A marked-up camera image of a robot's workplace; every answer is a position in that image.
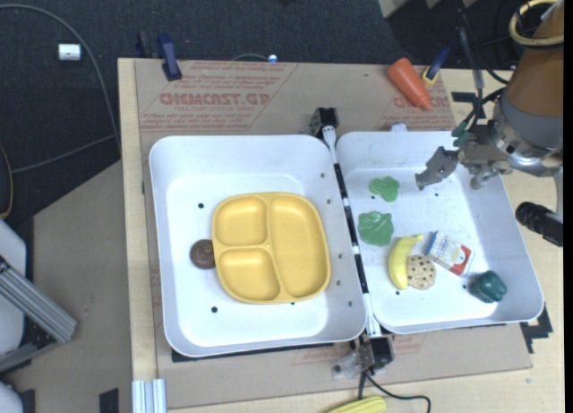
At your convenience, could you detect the thin black and white rod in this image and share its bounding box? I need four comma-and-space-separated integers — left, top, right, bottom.
321, 125, 382, 338

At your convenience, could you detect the brown cardboard board red print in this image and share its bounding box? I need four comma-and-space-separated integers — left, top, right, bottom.
133, 58, 535, 410

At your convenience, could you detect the black cylinder on white bracket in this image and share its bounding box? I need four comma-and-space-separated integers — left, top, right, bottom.
514, 164, 565, 248

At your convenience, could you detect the orange carrot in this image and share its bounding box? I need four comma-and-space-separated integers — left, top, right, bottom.
387, 57, 433, 113

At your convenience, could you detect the yellow corn cob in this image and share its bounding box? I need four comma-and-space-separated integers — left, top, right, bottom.
328, 395, 388, 413

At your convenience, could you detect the tan chocolate chip biscuit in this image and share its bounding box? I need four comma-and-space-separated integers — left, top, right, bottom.
406, 254, 437, 291

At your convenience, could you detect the small light green lettuce leaf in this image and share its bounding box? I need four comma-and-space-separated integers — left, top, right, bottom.
368, 175, 401, 203

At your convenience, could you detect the white plastic tray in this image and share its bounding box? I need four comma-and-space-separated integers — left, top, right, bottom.
335, 129, 546, 336
148, 133, 369, 358

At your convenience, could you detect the dark green bell pepper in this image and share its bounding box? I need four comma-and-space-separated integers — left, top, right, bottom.
467, 270, 509, 305

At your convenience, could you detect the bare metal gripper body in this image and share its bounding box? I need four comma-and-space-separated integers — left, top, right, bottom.
457, 125, 564, 178

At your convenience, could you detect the black block with thin wires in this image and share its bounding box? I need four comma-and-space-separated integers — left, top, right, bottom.
307, 107, 340, 137
331, 334, 396, 380

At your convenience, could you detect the large green lettuce leaf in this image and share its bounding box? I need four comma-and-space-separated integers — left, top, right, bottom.
356, 210, 396, 248

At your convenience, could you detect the yellow divided plate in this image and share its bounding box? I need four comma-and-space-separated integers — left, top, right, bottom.
210, 191, 333, 305

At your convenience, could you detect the white and red carton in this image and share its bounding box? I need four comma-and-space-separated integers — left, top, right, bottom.
423, 230, 476, 279

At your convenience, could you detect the yellow banana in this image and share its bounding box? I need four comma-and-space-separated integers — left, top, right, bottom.
387, 233, 426, 291

